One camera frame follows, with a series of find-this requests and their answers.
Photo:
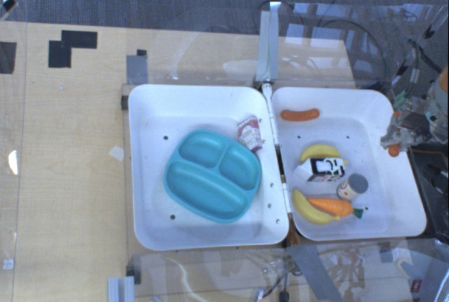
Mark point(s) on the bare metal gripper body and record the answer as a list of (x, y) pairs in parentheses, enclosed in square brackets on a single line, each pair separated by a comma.
[(419, 125)]

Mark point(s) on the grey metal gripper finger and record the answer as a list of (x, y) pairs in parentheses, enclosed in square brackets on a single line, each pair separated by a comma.
[(390, 138), (396, 122)]

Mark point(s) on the orange sausage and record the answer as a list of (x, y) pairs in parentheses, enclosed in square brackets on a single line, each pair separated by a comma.
[(300, 114), (394, 150)]

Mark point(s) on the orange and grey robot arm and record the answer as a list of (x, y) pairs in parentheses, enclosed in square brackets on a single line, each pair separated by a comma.
[(441, 93)]

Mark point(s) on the white plastic tray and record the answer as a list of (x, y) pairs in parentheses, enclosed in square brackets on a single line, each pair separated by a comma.
[(386, 188), (151, 118)]

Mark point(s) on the small can with grey lid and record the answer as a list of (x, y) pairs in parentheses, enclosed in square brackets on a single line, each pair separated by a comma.
[(352, 186)]

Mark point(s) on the black and white carton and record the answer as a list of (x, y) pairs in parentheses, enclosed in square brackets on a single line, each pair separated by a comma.
[(324, 169)]

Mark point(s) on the yellow banana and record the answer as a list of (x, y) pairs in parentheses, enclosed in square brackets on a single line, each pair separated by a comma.
[(317, 149), (305, 209)]

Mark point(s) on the orange carrot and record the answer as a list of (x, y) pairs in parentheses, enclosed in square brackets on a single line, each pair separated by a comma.
[(333, 206)]

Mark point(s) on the blue divided plate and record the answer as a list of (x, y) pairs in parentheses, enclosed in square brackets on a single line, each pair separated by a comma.
[(210, 184)]

